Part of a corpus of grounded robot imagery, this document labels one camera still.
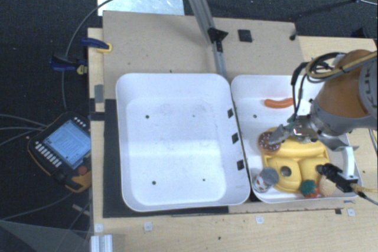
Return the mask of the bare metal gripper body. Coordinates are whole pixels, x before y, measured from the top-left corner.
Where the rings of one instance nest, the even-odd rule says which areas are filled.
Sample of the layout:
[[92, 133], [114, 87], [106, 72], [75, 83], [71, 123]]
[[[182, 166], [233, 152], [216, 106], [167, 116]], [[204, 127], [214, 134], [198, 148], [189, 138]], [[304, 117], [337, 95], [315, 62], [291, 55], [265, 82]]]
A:
[[292, 116], [287, 122], [285, 129], [288, 131], [289, 137], [301, 143], [316, 142], [318, 140], [318, 134], [311, 126], [310, 116]]

